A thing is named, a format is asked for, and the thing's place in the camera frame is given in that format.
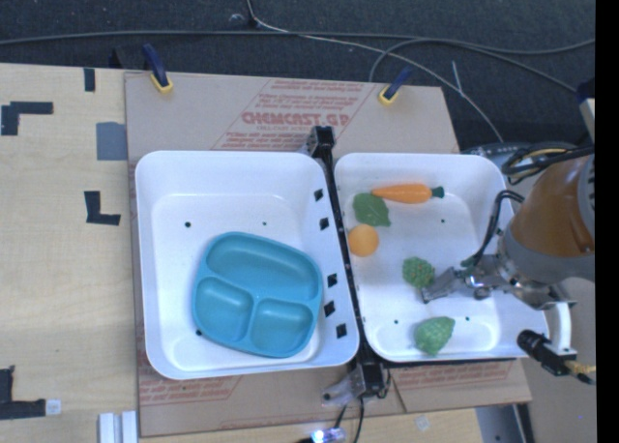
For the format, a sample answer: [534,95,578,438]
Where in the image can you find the blue divided plate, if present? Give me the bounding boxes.
[191,230,325,360]

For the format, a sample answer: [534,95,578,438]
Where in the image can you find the light green grapes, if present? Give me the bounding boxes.
[413,315,457,357]

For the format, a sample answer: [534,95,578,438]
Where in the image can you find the orange ball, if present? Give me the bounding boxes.
[346,223,380,258]

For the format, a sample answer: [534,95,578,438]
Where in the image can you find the brown cardboard board red print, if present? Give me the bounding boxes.
[123,71,534,438]

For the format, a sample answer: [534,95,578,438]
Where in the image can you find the black cylinder on white bracket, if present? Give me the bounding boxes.
[516,300,579,377]

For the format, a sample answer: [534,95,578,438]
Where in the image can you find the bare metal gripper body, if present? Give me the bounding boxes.
[462,253,577,310]

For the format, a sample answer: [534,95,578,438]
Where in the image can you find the green leaf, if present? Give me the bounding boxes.
[351,192,392,228]

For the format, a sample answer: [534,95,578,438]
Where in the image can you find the white plastic tray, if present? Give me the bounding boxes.
[133,149,362,381]
[333,152,553,365]

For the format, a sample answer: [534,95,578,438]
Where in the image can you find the dark green broccoli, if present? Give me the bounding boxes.
[401,256,436,289]

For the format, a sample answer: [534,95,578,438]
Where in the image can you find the thin black rod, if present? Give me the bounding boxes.
[319,153,376,368]

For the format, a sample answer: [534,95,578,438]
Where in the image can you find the orange carrot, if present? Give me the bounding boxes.
[370,182,446,205]

